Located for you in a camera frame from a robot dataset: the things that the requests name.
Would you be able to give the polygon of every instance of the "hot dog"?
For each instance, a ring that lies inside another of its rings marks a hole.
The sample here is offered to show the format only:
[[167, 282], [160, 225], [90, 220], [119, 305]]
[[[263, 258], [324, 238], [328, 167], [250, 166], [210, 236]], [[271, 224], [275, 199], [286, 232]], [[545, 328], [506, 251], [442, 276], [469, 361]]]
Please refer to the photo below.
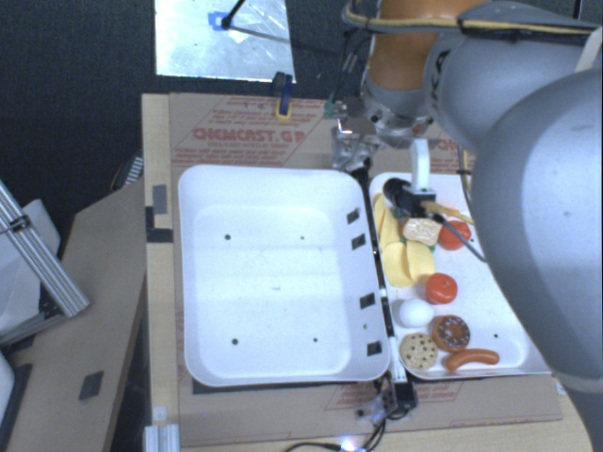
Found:
[[466, 363], [479, 362], [489, 365], [496, 365], [500, 360], [499, 355], [493, 350], [484, 348], [469, 348], [463, 351], [452, 353], [446, 358], [446, 368], [450, 371], [456, 370], [459, 366]]

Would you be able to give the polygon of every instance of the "egg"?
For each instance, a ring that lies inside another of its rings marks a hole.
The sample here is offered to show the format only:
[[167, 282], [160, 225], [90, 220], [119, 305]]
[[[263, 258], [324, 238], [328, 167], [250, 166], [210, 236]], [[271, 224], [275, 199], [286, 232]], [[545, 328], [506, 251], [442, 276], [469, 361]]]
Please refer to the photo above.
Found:
[[424, 299], [406, 299], [399, 307], [399, 321], [405, 328], [424, 327], [433, 316], [433, 307]]

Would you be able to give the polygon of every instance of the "red tomato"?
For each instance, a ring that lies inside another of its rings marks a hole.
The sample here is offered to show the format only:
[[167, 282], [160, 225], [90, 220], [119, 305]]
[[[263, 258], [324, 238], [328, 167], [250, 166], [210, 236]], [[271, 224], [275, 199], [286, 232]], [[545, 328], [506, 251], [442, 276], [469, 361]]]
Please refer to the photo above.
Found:
[[[471, 237], [471, 230], [466, 222], [462, 221], [450, 221], [449, 222], [452, 227], [458, 231], [464, 239], [469, 239]], [[463, 241], [461, 241], [450, 229], [446, 226], [442, 226], [440, 230], [440, 235], [438, 237], [437, 242], [439, 245], [445, 250], [457, 250], [463, 247]]]
[[433, 273], [425, 282], [425, 298], [429, 303], [450, 303], [458, 292], [459, 287], [454, 278], [445, 273]]

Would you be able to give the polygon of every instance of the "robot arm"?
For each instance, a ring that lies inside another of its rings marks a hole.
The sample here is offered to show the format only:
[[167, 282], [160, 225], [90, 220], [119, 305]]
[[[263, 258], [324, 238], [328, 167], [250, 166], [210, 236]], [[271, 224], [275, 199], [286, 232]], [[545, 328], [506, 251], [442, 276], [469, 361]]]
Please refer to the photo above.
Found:
[[[373, 37], [360, 107], [376, 136], [356, 149], [408, 148], [434, 119], [475, 153], [471, 208], [488, 264], [601, 450], [600, 50], [576, 72], [596, 27], [489, 0], [381, 0], [364, 27], [426, 17], [456, 28], [438, 36], [433, 20], [414, 20], [422, 33]], [[345, 139], [334, 137], [336, 157]]]

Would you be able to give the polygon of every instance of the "yellow clip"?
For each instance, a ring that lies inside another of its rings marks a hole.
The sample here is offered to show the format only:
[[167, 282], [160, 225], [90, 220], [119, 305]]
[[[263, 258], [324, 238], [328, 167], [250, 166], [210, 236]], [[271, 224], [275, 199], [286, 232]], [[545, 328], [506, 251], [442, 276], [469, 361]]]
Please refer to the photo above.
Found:
[[289, 119], [291, 119], [292, 107], [293, 105], [291, 105], [291, 103], [289, 102], [289, 109], [286, 111], [286, 114], [281, 114], [281, 112], [279, 112], [279, 110], [281, 109], [281, 99], [276, 101], [276, 107], [274, 108], [274, 115], [276, 116], [276, 120], [278, 122], [287, 122]]

